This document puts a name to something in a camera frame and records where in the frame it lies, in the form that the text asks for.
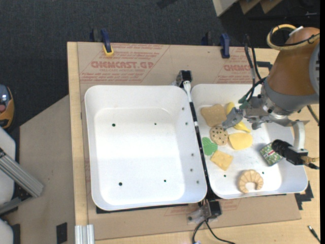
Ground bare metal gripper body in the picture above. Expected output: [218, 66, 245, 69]
[242, 97, 293, 125]

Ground yellow banana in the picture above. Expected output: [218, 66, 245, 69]
[224, 102, 251, 134]

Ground tan toast slice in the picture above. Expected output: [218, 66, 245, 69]
[200, 104, 228, 127]

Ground tan chocolate chip biscuit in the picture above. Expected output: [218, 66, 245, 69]
[209, 126, 229, 146]

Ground yellow potato crisp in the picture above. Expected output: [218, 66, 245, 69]
[227, 132, 253, 151]

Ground small green can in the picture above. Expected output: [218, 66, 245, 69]
[259, 143, 283, 167]

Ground white plastic tray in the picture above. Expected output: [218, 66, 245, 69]
[84, 84, 208, 211]
[190, 83, 309, 200]

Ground thin black and white rod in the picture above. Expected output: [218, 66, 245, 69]
[183, 81, 212, 201]

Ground green lettuce leaf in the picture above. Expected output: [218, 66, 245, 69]
[202, 137, 218, 156]

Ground yellow cheese slice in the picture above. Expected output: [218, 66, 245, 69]
[210, 150, 234, 171]

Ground tan croissant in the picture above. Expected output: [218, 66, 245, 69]
[237, 169, 264, 194]

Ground brown cardboard board red print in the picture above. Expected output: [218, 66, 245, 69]
[77, 42, 303, 240]

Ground black cylinder on white bracket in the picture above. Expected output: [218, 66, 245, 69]
[271, 120, 309, 166]

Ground black block with thin wires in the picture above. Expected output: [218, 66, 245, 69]
[175, 70, 193, 87]
[187, 200, 223, 225]

